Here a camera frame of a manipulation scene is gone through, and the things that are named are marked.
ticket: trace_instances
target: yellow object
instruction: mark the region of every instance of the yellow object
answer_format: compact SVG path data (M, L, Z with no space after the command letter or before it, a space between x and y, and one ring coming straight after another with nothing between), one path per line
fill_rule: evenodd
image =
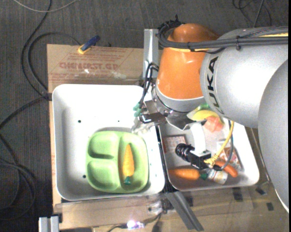
M259 37L287 37L289 33L278 33L278 34L267 34L267 35L261 35Z
M210 116L219 118L218 114L211 111L211 110L197 110L197 109L198 108L189 112L187 115L188 118L190 118L191 120L194 120L194 121L202 121L202 120L207 119Z
M225 148L226 144L229 142L230 138L232 137L233 126L234 126L234 122L231 121L231 128L230 128L229 133L226 137L226 140L222 144L221 148L217 151L217 153L213 157L204 160L204 163L210 164L210 166L213 166L215 164L216 160L219 158L219 156L220 156L221 152L223 151L223 149Z
M85 51L82 51L82 47L84 46L84 44L82 45L82 46L80 46L80 47L78 47L78 52L80 53L80 54L84 54L84 53L86 53L87 51L89 51L90 49L91 49L91 47L89 47L87 50L85 50Z
M131 146L128 144L125 149L124 160L123 160L123 175L126 177L124 183L130 184L130 180L127 177L131 177L134 174L135 166L134 159L131 152Z

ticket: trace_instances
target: cardboard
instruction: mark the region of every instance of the cardboard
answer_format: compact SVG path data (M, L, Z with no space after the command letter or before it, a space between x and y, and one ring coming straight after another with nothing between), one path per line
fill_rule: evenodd
M49 92L61 84L132 85L142 76L143 49L93 46L80 54L78 48L47 45Z

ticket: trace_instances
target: blue clamp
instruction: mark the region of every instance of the blue clamp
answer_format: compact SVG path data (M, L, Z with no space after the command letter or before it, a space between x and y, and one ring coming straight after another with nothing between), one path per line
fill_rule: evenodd
M78 48L78 52L81 54L84 54L85 52L90 50L90 47L93 45L96 45L96 43L100 40L101 38L96 35L94 36L92 39L90 39L88 42L86 42L85 44L83 44L82 46L80 46Z

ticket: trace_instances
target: orange carrot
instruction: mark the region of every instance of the orange carrot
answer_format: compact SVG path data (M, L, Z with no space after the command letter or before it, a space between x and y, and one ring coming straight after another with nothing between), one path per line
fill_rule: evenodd
M131 146L128 144L125 149L123 160L123 175L126 177L124 183L129 185L131 183L130 177L134 174L135 166L134 159L131 152Z
M216 162L215 162L215 165L217 165L217 166L219 166L219 167L222 167L222 166L224 166L224 164L225 164L225 162L223 162L223 161L219 161L219 160L217 160ZM227 165L225 168L224 168L224 170L227 172L227 173L229 173L232 177L234 177L234 178L236 178L237 176L238 176L238 171L234 168L234 167L232 167L231 165Z
M197 169L192 168L177 168L168 170L169 174L186 179L186 180L197 180L200 176Z

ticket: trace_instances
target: green divided plate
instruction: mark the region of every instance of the green divided plate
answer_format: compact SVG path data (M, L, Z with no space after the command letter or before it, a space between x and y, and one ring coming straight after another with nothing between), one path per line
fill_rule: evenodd
M122 174L127 144L131 145L135 171L131 184L124 184ZM99 131L87 144L87 180L99 191L110 193L134 193L147 184L149 165L144 140L136 134L122 131Z

